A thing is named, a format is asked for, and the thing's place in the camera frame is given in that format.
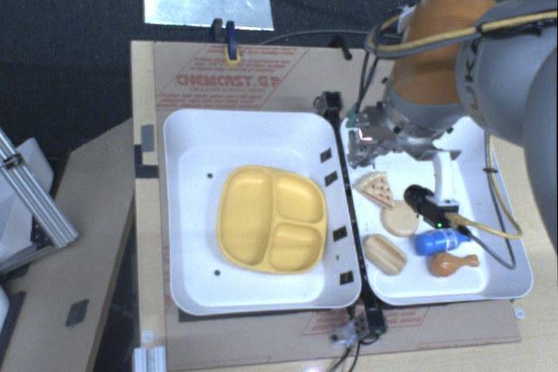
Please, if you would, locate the black cylinder on white bracket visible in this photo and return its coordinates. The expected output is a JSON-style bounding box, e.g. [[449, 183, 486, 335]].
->
[[403, 149, 461, 230]]

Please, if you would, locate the round tan biscuit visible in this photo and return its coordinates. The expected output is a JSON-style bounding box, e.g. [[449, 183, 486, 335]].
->
[[380, 200, 420, 238]]

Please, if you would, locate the thin black and white rod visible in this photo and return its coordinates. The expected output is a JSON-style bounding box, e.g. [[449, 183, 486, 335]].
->
[[327, 108, 377, 313]]

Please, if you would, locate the toy sausage in bun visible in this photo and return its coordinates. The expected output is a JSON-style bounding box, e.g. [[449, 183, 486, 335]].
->
[[362, 233, 408, 277]]

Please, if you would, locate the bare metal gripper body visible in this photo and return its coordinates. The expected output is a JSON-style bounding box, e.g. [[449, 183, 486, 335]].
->
[[353, 99, 442, 161]]

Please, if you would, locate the white plastic tray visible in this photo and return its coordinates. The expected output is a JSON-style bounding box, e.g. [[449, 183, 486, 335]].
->
[[162, 108, 364, 316], [339, 113, 534, 307]]

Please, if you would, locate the blue bottle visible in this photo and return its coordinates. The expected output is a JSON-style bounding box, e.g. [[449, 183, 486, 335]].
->
[[413, 228, 473, 257]]

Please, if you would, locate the brown toy chicken drumstick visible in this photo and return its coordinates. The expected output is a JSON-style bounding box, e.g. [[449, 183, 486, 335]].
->
[[427, 252, 480, 279]]

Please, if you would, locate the brown cardboard board red print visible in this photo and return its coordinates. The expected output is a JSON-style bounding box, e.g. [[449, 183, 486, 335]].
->
[[152, 41, 522, 362]]

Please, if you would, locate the black block with thin wires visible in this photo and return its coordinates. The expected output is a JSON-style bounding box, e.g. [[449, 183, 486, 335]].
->
[[362, 303, 388, 337], [314, 91, 344, 117]]

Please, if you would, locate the yellow divided plate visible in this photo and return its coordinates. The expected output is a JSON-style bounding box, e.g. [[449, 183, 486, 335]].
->
[[215, 164, 330, 275]]

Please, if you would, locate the toy pizza slice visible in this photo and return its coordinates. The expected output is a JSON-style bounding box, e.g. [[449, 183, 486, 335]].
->
[[353, 171, 396, 209]]

